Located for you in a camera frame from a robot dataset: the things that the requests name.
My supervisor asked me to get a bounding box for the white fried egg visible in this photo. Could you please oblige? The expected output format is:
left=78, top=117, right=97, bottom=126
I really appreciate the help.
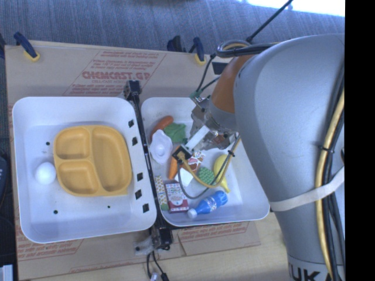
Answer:
left=149, top=129, right=173, bottom=165

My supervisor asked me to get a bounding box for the green lettuce leaf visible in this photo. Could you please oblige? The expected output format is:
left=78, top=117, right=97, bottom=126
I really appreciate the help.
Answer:
left=163, top=122, right=188, bottom=144

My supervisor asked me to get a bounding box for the yellow pear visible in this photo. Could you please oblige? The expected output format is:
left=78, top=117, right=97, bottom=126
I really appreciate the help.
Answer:
left=213, top=154, right=232, bottom=194

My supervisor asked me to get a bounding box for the white ball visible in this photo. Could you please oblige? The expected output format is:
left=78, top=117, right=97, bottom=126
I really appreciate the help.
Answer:
left=35, top=161, right=57, bottom=186

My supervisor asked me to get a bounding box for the orange divided plate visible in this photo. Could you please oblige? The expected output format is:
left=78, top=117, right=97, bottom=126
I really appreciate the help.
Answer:
left=52, top=124, right=133, bottom=198

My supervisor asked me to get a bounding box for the blue bottle white cap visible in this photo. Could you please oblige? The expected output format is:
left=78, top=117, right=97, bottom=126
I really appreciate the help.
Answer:
left=187, top=190, right=229, bottom=220

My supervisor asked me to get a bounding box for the thin black rod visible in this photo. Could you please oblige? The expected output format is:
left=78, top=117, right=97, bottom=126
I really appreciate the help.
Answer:
left=131, top=95, right=162, bottom=230

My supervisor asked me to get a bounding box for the green round biscuit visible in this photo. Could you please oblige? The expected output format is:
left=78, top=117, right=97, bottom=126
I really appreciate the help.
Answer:
left=197, top=166, right=217, bottom=186

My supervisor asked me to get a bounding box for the brown cardboard board red print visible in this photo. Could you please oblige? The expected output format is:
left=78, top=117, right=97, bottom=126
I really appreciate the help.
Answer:
left=4, top=39, right=262, bottom=281

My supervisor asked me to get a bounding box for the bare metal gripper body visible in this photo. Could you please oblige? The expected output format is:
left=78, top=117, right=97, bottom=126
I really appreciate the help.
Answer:
left=189, top=95, right=237, bottom=152

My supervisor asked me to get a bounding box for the yellow patterned carton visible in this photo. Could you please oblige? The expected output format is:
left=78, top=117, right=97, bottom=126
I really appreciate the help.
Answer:
left=154, top=175, right=170, bottom=212

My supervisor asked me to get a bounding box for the black block with wires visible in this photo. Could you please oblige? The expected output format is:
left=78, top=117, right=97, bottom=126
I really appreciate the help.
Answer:
left=123, top=80, right=143, bottom=100
left=149, top=226, right=174, bottom=251

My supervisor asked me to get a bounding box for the red carton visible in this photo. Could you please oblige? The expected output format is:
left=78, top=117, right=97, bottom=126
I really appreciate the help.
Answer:
left=164, top=181, right=190, bottom=214

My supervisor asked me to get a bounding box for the brown and white packet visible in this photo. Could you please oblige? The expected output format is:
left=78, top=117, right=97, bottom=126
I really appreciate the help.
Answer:
left=187, top=150, right=206, bottom=174

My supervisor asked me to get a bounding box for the white plastic tray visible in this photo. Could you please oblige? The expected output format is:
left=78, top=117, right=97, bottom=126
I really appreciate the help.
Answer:
left=11, top=95, right=158, bottom=244
left=140, top=97, right=271, bottom=228

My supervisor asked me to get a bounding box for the orange sausage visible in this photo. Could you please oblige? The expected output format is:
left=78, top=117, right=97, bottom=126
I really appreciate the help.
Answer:
left=150, top=115, right=174, bottom=142

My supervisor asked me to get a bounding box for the orange carrot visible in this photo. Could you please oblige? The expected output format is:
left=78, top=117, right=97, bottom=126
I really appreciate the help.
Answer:
left=168, top=146, right=182, bottom=181

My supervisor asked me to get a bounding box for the white wedge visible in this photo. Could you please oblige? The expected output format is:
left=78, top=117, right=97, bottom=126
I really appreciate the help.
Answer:
left=178, top=167, right=195, bottom=188

